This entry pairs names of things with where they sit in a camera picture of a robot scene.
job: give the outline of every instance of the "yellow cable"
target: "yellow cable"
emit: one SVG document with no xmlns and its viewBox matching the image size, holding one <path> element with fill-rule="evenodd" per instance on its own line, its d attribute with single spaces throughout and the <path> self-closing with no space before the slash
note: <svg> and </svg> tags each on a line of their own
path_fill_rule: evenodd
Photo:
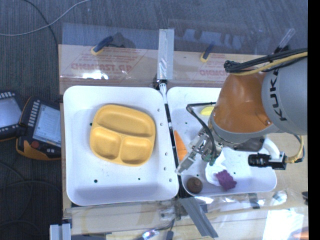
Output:
<svg viewBox="0 0 320 240">
<path fill-rule="evenodd" d="M 301 156 L 301 153 L 302 153 L 303 148 L 304 148 L 304 139 L 303 139 L 302 136 L 299 136 L 299 138 L 300 138 L 300 147 L 299 147 L 299 150 L 298 150 L 298 152 L 296 153 L 296 155 L 286 157 L 286 161 L 285 161 L 285 162 L 288 163 L 288 164 L 293 164 L 293 163 L 296 162 L 296 161 L 299 159 L 299 157 Z"/>
<path fill-rule="evenodd" d="M 306 51 L 306 52 L 298 53 L 298 54 L 291 55 L 291 56 L 288 56 L 288 57 L 285 57 L 285 58 L 277 59 L 276 61 L 271 62 L 268 65 L 256 68 L 254 70 L 244 71 L 244 72 L 239 72 L 239 73 L 231 73 L 231 74 L 232 75 L 237 75 L 237 76 L 247 76 L 247 75 L 251 75 L 251 74 L 258 73 L 260 71 L 269 69 L 269 68 L 271 68 L 271 67 L 273 67 L 275 65 L 278 65 L 278 64 L 281 64 L 281 63 L 284 63 L 284 62 L 287 62 L 287 61 L 291 61 L 291 60 L 294 60 L 294 59 L 307 57 L 307 56 L 308 56 L 308 52 Z"/>
</svg>

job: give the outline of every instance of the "white cable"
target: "white cable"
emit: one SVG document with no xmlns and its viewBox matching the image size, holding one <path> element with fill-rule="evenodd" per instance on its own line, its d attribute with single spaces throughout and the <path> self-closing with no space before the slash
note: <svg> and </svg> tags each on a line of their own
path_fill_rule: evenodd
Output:
<svg viewBox="0 0 320 240">
<path fill-rule="evenodd" d="M 37 29 L 34 29 L 34 30 L 31 30 L 31 31 L 28 31 L 28 32 L 24 32 L 24 33 L 18 33 L 18 34 L 5 34 L 5 33 L 0 33 L 0 36 L 5 36 L 5 37 L 17 37 L 17 36 L 24 36 L 24 35 L 27 35 L 27 34 L 31 34 L 31 33 L 34 33 L 34 32 L 37 32 L 39 30 L 43 30 L 47 27 L 50 27 L 52 26 L 54 23 L 56 23 L 57 21 L 59 21 L 62 17 L 64 17 L 68 12 L 70 12 L 74 7 L 80 5 L 80 4 L 83 4 L 85 2 L 89 2 L 89 1 L 92 1 L 92 0 L 83 0 L 83 1 L 80 1 L 80 2 L 77 2 L 76 4 L 74 4 L 73 6 L 71 6 L 68 10 L 66 10 L 61 16 L 59 16 L 57 19 L 55 19 L 53 22 L 51 22 L 50 24 L 48 25 L 45 25 L 45 26 L 42 26 L 42 27 L 39 27 Z"/>
</svg>

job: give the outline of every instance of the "handheld device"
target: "handheld device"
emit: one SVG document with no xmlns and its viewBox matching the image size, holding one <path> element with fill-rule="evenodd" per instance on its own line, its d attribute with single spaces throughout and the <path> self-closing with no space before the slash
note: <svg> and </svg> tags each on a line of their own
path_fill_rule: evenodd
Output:
<svg viewBox="0 0 320 240">
<path fill-rule="evenodd" d="M 59 105 L 33 96 L 23 108 L 19 121 L 16 150 L 37 160 L 61 158 L 61 124 Z"/>
<path fill-rule="evenodd" d="M 14 91 L 0 91 L 0 141 L 17 136 L 19 119 L 24 108 L 21 97 Z"/>
</svg>

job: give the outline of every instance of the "white plate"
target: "white plate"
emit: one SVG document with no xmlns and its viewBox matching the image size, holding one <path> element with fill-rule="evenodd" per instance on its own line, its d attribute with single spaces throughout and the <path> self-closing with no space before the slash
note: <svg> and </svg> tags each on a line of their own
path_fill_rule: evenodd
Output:
<svg viewBox="0 0 320 240">
<path fill-rule="evenodd" d="M 102 160 L 90 149 L 97 110 L 118 104 L 140 110 L 155 122 L 150 159 L 132 167 Z M 66 192 L 76 205 L 102 205 L 172 199 L 179 189 L 165 105 L 148 87 L 73 86 L 63 95 Z"/>
<path fill-rule="evenodd" d="M 199 121 L 187 110 L 188 104 L 216 102 L 220 88 L 206 87 L 173 87 L 167 93 L 168 106 L 171 115 L 172 128 L 177 130 L 188 152 L 190 142 L 197 136 L 202 128 Z M 194 107 L 194 111 L 207 124 L 209 116 L 200 115 L 203 107 Z M 228 173 L 237 182 L 235 188 L 225 191 L 223 187 L 211 184 L 206 178 L 207 163 L 196 156 L 195 162 L 182 175 L 182 184 L 185 190 L 193 196 L 210 197 L 230 194 L 258 193 L 272 191 L 277 185 L 275 171 L 271 167 L 258 168 L 248 165 L 248 155 L 252 152 L 239 152 L 231 148 L 224 148 L 225 161 L 222 163 Z M 197 177 L 202 181 L 203 189 L 199 194 L 194 194 L 186 188 L 187 181 Z"/>
</svg>

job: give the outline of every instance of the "gray carpet floor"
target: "gray carpet floor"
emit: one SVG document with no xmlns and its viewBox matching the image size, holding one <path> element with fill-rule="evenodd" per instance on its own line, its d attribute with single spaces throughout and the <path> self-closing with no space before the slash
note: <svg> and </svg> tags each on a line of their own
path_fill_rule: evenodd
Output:
<svg viewBox="0 0 320 240">
<path fill-rule="evenodd" d="M 0 0 L 0 90 L 57 101 L 58 44 L 94 45 L 105 27 L 130 29 L 127 47 L 136 48 L 156 49 L 143 32 L 168 28 L 176 51 L 204 51 L 209 35 L 215 53 L 271 54 L 289 30 L 291 49 L 308 47 L 308 0 L 91 0 L 23 34 L 80 1 Z M 62 219 L 61 181 L 60 161 L 31 160 L 14 139 L 0 142 L 0 239 L 49 239 Z"/>
</svg>

